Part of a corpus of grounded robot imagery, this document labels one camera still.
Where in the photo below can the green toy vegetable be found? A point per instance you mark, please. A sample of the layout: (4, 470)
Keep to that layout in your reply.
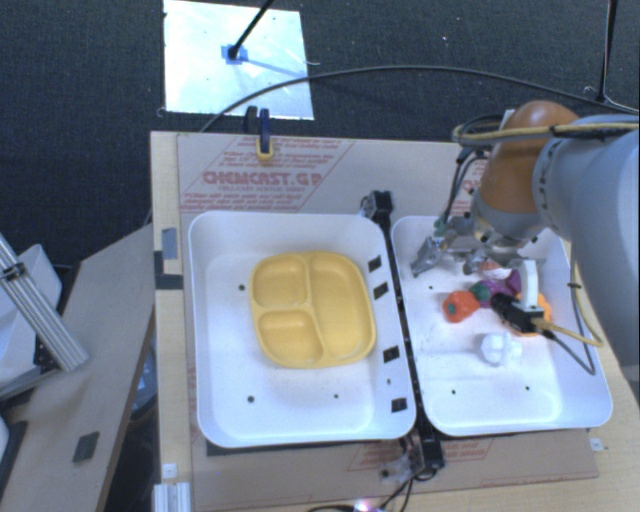
(480, 291)

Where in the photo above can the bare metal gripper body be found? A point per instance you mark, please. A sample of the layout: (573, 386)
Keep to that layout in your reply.
(472, 243)

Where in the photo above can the purple toy grapes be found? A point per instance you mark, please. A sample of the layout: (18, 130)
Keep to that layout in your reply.
(502, 281)

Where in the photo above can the orange toy pepper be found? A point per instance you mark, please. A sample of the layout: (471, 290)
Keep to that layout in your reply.
(461, 307)

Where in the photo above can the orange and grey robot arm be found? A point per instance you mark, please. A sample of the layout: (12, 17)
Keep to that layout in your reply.
(585, 190)

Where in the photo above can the black cylinder on white bracket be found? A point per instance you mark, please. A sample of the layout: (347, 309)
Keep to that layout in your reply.
(512, 310)

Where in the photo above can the orange toy food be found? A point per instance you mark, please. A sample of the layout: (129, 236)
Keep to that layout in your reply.
(546, 306)

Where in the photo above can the white toy food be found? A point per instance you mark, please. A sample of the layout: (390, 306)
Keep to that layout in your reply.
(500, 349)

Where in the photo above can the brown cardboard board red print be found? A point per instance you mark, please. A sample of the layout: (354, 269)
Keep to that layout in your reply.
(410, 170)

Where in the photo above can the thin black and white rod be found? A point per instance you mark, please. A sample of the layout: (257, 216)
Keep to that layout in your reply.
(406, 330)

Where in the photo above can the white plastic tray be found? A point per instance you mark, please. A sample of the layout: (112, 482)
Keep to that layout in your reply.
(225, 350)
(500, 395)

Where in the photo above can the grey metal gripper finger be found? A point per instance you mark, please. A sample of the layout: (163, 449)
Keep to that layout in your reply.
(476, 262)
(429, 254)

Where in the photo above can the yellow divided plate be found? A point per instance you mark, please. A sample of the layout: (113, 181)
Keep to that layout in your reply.
(310, 310)

